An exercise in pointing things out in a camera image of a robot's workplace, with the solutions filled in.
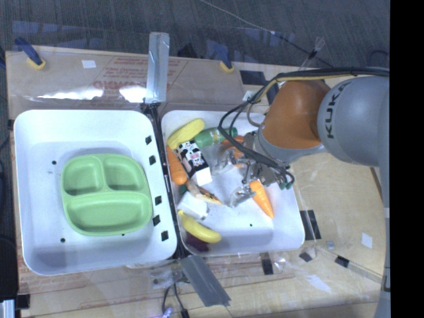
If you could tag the cow print carton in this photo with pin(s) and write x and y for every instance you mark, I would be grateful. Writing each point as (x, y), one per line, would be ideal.
(193, 159)

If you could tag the orange toy food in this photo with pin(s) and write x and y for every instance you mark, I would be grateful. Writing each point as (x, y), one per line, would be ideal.
(236, 144)

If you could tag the thin black and white rod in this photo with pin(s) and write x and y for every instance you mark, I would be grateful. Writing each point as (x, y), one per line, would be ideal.
(164, 164)

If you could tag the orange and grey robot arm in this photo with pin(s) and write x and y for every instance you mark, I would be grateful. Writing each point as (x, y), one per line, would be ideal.
(351, 118)

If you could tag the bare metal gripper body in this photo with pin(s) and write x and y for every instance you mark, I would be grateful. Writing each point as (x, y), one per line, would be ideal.
(266, 174)

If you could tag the green divided plate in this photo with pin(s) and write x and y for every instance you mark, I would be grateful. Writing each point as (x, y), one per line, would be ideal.
(106, 207)

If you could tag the yellow banana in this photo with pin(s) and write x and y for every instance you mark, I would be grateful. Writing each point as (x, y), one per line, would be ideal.
(198, 230)

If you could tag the white carton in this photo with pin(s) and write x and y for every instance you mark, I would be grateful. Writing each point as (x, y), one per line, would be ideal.
(192, 205)

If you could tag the orange carrot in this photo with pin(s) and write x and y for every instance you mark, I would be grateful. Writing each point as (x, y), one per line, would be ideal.
(263, 199)
(176, 169)

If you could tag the white plastic tray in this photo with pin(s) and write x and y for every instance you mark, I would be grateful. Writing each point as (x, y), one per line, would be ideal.
(251, 234)
(39, 210)

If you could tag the pizza slice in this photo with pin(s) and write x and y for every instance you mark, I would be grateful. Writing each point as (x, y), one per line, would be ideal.
(205, 195)

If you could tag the yellow corn cob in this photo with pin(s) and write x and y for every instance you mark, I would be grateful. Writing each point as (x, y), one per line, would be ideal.
(185, 132)

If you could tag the brown cardboard board red print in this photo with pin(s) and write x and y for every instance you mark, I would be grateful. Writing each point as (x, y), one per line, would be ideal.
(198, 78)

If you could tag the green bottle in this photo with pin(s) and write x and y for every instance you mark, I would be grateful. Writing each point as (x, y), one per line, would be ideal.
(208, 137)

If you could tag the purple grapes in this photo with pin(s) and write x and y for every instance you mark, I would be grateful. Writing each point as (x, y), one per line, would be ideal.
(196, 244)

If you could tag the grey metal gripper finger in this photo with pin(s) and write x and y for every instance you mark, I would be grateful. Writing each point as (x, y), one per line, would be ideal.
(245, 190)
(234, 159)

